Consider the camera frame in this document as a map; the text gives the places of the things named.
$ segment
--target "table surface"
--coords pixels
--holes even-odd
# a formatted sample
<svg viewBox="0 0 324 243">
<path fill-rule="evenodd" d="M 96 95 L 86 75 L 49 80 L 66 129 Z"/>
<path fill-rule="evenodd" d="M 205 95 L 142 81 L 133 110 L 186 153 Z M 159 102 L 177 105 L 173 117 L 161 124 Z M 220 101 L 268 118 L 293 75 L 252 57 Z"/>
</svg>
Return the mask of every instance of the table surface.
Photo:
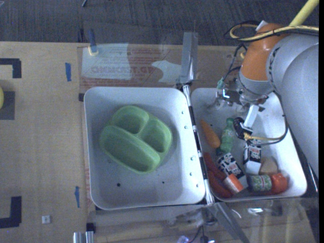
<svg viewBox="0 0 324 243">
<path fill-rule="evenodd" d="M 86 230 L 93 205 L 86 183 L 84 109 L 79 101 L 78 51 L 85 46 L 87 44 L 0 42 L 0 58 L 20 59 L 22 68 L 22 78 L 12 78 L 12 69 L 0 65 L 0 86 L 4 91 L 15 92 L 14 120 L 0 119 L 0 218 L 10 216 L 11 197 L 22 197 L 22 222 L 19 227 L 0 229 L 1 242 L 70 242 L 75 231 Z M 169 46 L 168 49 L 181 56 L 181 46 Z M 223 71 L 230 63 L 233 50 L 233 47 L 200 48 L 205 51 L 206 58 L 210 53 L 218 52 L 209 64 L 215 66 L 217 61 Z M 181 60 L 174 59 L 174 63 L 179 64 Z M 67 66 L 71 68 L 70 79 Z M 79 204 L 76 188 L 79 189 Z M 42 224 L 45 215 L 50 215 L 50 224 Z M 309 228 L 307 217 L 297 216 L 294 216 L 294 222 L 304 222 L 300 226 L 306 228 L 308 225 Z M 283 219 L 280 227 L 286 231 L 291 228 L 289 224 L 288 219 Z M 128 228 L 134 232 L 132 226 L 130 224 Z M 146 230 L 143 237 L 165 235 L 165 228 L 161 232 L 156 224 L 149 230 L 143 223 L 135 227 L 138 231 Z M 132 236 L 121 231 L 112 233 L 109 228 L 106 230 L 112 237 L 98 237 L 98 241 L 121 242 Z M 315 242 L 309 231 L 305 229 L 301 234 L 294 230 L 289 237 L 292 240 L 311 238 L 308 242 Z M 170 234 L 171 242 L 178 233 L 182 232 L 177 230 L 174 235 Z"/>
</svg>

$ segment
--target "divided green dish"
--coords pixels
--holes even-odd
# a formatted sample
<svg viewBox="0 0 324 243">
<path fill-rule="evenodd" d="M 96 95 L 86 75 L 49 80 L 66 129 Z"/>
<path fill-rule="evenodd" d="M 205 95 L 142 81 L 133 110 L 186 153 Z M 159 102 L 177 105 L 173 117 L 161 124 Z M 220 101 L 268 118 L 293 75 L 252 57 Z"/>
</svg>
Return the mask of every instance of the divided green dish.
<svg viewBox="0 0 324 243">
<path fill-rule="evenodd" d="M 100 147 L 117 163 L 138 174 L 156 170 L 172 144 L 170 128 L 140 107 L 120 108 L 102 130 Z"/>
</svg>

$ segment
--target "dark gray floor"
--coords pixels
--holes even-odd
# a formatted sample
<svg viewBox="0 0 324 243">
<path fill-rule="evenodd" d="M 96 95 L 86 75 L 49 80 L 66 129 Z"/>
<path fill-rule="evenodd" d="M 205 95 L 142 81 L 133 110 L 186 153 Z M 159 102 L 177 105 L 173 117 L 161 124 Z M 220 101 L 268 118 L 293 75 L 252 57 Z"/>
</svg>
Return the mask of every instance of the dark gray floor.
<svg viewBox="0 0 324 243">
<path fill-rule="evenodd" d="M 307 0 L 0 0 L 0 41 L 237 45 L 223 34 L 246 20 L 288 25 Z M 319 25 L 316 8 L 304 23 Z M 84 37 L 78 37 L 80 29 Z"/>
</svg>

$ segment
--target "green bottle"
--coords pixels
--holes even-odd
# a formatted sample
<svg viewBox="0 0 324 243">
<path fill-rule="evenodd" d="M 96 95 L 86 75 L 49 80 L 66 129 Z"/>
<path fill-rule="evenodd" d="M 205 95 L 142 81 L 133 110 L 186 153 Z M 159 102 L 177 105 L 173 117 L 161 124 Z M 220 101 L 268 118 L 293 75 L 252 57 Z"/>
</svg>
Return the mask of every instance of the green bottle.
<svg viewBox="0 0 324 243">
<path fill-rule="evenodd" d="M 233 126 L 233 118 L 226 119 L 226 127 L 222 133 L 222 143 L 220 149 L 223 153 L 231 152 L 233 147 L 233 140 L 235 137 L 235 130 Z"/>
</svg>

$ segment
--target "plastic tray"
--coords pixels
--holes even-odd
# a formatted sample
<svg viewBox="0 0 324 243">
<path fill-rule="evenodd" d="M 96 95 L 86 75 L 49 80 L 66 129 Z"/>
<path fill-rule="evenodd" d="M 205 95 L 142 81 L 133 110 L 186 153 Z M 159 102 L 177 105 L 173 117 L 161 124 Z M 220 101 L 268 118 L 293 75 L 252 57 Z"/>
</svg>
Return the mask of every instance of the plastic tray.
<svg viewBox="0 0 324 243">
<path fill-rule="evenodd" d="M 226 126 L 226 119 L 228 117 L 242 117 L 246 118 L 247 112 L 241 112 L 241 107 L 234 104 L 233 106 L 223 106 L 217 108 L 213 104 L 215 101 L 216 89 L 213 88 L 199 88 L 192 92 L 191 103 L 193 112 L 200 134 L 200 142 L 203 151 L 209 152 L 215 157 L 215 151 L 212 149 L 203 135 L 203 130 L 200 126 L 200 120 L 204 119 L 211 124 L 216 134 L 221 137 L 222 130 Z M 258 112 L 255 122 L 252 126 L 253 134 L 256 136 L 276 138 L 282 135 L 285 131 L 285 121 L 283 118 L 283 111 L 279 99 L 274 93 L 269 95 L 267 101 L 262 105 L 265 109 Z M 237 163 L 243 168 L 243 152 L 245 141 L 235 138 L 232 155 Z M 257 199 L 272 199 L 284 197 L 298 197 L 303 195 L 307 189 L 307 182 L 303 172 L 295 145 L 288 131 L 285 138 L 273 145 L 262 147 L 263 156 L 273 156 L 281 171 L 285 171 L 289 175 L 289 187 L 280 194 L 265 195 L 262 193 L 251 193 L 247 189 L 236 194 L 232 198 L 221 198 L 217 194 L 215 196 L 222 201 L 241 201 L 241 200 L 257 200 Z"/>
<path fill-rule="evenodd" d="M 101 148 L 117 163 L 138 174 L 148 174 L 168 153 L 172 132 L 149 112 L 127 105 L 112 116 L 99 140 Z"/>
<path fill-rule="evenodd" d="M 187 100 L 173 88 L 96 87 L 84 97 L 89 151 L 90 193 L 103 210 L 186 205 L 206 193 Z M 99 138 L 123 106 L 135 105 L 165 123 L 171 147 L 149 174 L 137 174 L 107 157 Z"/>
</svg>

